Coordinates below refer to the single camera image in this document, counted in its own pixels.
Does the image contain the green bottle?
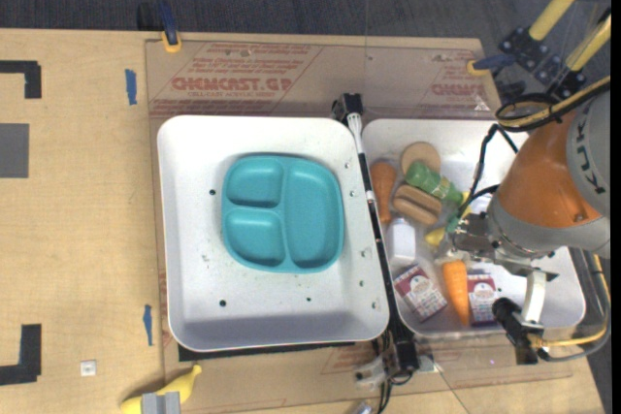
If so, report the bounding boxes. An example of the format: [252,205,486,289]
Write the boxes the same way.
[404,160,465,206]

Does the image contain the tan round biscuit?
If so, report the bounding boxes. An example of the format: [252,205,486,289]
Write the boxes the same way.
[400,141,442,176]

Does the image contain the yellow banana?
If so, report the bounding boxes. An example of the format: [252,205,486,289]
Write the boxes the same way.
[119,364,203,414]
[424,190,473,249]

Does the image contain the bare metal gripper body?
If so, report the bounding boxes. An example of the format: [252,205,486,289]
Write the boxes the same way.
[448,211,555,266]

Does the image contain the small white bottle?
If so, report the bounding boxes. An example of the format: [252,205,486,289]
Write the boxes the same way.
[387,216,417,265]

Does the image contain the white plastic tray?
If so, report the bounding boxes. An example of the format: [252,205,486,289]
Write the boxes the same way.
[156,113,391,353]
[361,117,587,337]

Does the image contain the blue divided plate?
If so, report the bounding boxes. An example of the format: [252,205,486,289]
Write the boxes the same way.
[220,153,346,274]

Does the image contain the thin black and white rod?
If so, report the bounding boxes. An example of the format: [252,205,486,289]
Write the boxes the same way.
[345,110,405,341]

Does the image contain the red and white carton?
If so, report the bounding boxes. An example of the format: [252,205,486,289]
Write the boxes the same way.
[392,263,449,324]
[466,270,499,327]

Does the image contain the black block with thin wires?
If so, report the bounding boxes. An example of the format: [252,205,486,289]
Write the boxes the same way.
[389,337,421,373]
[331,92,365,121]

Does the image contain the brown cardboard board red print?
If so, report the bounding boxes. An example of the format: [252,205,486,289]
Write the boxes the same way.
[144,32,574,404]

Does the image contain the black cylinder on white bracket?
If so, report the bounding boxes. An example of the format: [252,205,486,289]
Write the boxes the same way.
[491,267,560,366]

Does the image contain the sausage in bread bun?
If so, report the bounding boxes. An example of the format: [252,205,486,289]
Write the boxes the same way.
[392,183,443,227]

